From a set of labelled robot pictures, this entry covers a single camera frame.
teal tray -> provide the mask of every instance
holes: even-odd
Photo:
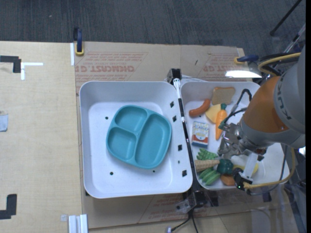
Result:
[[[164,116],[140,106],[126,105],[112,119],[106,146],[121,161],[150,169],[163,161],[171,135],[171,124]]]

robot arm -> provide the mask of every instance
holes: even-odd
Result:
[[[257,160],[264,158],[267,148],[284,143],[302,148],[305,140],[305,54],[303,48],[298,62],[282,76],[264,83],[251,99],[238,124],[225,124],[218,154],[249,156],[242,180],[248,183]]]

yellow cable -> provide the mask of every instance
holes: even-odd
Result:
[[[280,181],[262,183],[262,184],[249,184],[247,182],[243,182],[244,189],[252,189],[252,188],[263,187],[263,186],[268,186],[268,185],[280,184],[282,182],[289,180],[292,177],[292,175],[294,174],[295,166],[296,166],[296,164],[295,164],[295,152],[294,152],[293,148],[291,148],[291,152],[292,152],[292,170],[286,178],[284,178],[283,180],[280,180]]]
[[[286,60],[286,59],[290,59],[290,58],[299,57],[300,54],[301,54],[301,53],[297,52],[297,53],[288,54],[288,55],[284,55],[284,56],[280,56],[280,57],[276,57],[276,58],[272,58],[272,59],[270,59],[270,60],[264,61],[264,62],[262,62],[262,63],[260,63],[260,64],[258,65],[258,70],[261,71],[261,72],[268,73],[268,74],[271,74],[271,75],[275,76],[274,73],[269,72],[269,71],[267,71],[267,70],[264,70],[264,69],[262,69],[262,67],[263,67],[263,66],[266,66],[267,64],[276,62],[276,61]]]

blue and yellow clamp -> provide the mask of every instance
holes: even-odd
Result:
[[[233,61],[237,65],[242,65],[245,62],[257,61],[258,59],[259,59],[258,55],[250,54],[250,55],[243,56],[243,57],[235,57]]]
[[[74,45],[74,52],[77,56],[84,54],[83,43],[82,43],[82,31],[79,27],[75,27],[73,31],[73,41],[76,42]]]

dark gray carpet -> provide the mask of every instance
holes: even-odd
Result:
[[[306,0],[0,0],[0,40],[221,45],[283,52],[306,21]]]

